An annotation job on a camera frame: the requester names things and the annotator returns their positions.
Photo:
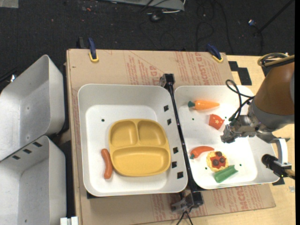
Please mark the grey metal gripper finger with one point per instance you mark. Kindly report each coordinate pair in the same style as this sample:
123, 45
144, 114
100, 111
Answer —
225, 138
229, 128

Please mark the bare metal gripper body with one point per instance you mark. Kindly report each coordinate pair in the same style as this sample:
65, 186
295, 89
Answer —
245, 125

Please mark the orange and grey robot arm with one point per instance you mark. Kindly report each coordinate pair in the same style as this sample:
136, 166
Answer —
274, 95

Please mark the red wedge with yellow stars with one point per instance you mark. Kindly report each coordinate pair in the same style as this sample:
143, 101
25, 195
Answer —
215, 122

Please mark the yellow pizza with red topping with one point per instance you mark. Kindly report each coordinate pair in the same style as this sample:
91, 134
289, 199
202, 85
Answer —
216, 162

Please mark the red chili pepper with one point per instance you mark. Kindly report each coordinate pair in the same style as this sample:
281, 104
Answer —
200, 150

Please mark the orange carrot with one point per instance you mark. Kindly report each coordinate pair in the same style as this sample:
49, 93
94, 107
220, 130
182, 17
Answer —
206, 105

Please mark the green celery stick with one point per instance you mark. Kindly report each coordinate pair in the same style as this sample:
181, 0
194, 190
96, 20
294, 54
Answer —
225, 174

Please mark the white plastic tray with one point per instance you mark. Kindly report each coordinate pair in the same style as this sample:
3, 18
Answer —
30, 107
30, 186
122, 102
234, 177

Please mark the thin black rod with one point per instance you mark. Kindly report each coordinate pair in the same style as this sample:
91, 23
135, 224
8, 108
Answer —
180, 130

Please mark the yellow divided plate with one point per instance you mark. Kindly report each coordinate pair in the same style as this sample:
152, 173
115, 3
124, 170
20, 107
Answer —
140, 158

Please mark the brown cardboard board red print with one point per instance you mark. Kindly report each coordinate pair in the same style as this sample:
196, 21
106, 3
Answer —
131, 62

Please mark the orange sausage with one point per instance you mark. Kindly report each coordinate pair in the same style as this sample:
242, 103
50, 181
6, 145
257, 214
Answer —
107, 165

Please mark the black computer mouse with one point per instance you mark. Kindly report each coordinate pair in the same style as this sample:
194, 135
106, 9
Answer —
156, 16

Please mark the black cylinder on white bracket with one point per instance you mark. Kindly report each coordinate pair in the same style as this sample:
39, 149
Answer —
279, 158

